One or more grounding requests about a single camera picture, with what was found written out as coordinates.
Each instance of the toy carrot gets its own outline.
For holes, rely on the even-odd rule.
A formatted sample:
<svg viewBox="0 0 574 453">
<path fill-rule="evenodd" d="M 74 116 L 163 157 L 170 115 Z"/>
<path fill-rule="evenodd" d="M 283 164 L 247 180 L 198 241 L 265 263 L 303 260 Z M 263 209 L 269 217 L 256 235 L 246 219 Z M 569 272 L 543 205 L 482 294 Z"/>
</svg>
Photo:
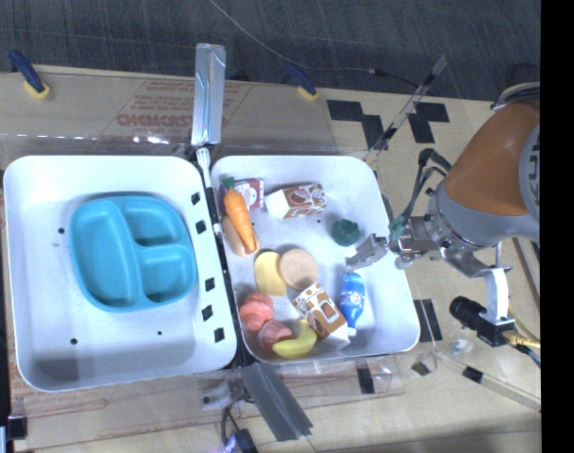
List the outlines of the toy carrot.
<svg viewBox="0 0 574 453">
<path fill-rule="evenodd" d="M 253 226 L 249 219 L 249 210 L 243 196 L 237 192 L 234 186 L 234 178 L 229 177 L 222 180 L 222 184 L 227 189 L 224 195 L 224 208 L 227 211 L 228 218 L 234 225 L 239 237 L 243 240 L 245 248 L 249 251 L 256 247 L 256 240 L 253 234 Z"/>
</svg>

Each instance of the blue plate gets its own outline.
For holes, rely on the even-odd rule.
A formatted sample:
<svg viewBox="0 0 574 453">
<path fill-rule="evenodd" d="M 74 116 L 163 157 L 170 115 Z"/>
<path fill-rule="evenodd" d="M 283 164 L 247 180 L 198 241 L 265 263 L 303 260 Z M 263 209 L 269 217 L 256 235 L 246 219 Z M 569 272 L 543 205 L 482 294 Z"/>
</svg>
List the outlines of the blue plate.
<svg viewBox="0 0 574 453">
<path fill-rule="evenodd" d="M 157 307 L 180 299 L 196 283 L 182 217 L 152 196 L 84 203 L 71 217 L 69 244 L 81 290 L 102 310 Z"/>
</svg>

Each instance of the yellow banana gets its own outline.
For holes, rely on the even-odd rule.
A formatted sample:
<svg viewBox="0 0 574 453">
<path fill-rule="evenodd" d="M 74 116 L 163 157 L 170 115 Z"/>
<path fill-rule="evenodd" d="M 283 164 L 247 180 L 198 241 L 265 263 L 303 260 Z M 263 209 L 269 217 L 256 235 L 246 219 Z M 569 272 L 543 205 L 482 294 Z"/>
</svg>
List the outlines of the yellow banana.
<svg viewBox="0 0 574 453">
<path fill-rule="evenodd" d="M 300 359 L 308 356 L 316 344 L 317 336 L 305 319 L 299 321 L 302 329 L 295 339 L 287 339 L 273 344 L 272 350 L 285 359 Z"/>
</svg>

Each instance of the toy bottle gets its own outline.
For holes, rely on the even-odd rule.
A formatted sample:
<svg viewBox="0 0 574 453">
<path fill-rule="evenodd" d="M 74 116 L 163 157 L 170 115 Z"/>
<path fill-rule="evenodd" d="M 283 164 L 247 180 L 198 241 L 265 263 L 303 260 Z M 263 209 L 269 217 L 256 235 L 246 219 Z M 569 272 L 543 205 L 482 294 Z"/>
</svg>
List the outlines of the toy bottle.
<svg viewBox="0 0 574 453">
<path fill-rule="evenodd" d="M 363 314 L 365 296 L 363 278 L 356 272 L 346 272 L 342 278 L 339 307 L 347 320 L 349 337 L 356 335 L 356 321 Z"/>
</svg>

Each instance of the dark gray floor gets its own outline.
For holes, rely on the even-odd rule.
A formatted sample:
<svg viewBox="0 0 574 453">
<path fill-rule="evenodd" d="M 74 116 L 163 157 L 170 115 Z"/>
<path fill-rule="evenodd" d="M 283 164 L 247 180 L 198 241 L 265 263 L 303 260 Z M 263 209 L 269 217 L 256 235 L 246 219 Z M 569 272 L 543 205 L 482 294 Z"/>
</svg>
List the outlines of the dark gray floor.
<svg viewBox="0 0 574 453">
<path fill-rule="evenodd" d="M 432 92 L 443 96 L 494 100 L 540 78 L 541 0 L 212 1 L 222 11 L 211 0 L 0 0 L 0 71 L 17 48 L 42 64 L 192 76 L 196 44 L 210 42 L 227 48 L 229 78 L 260 82 L 283 82 L 288 59 L 319 87 L 408 93 L 442 55 L 450 78 Z M 387 75 L 351 70 L 368 68 Z M 4 357 L 0 347 L 0 421 Z"/>
</svg>

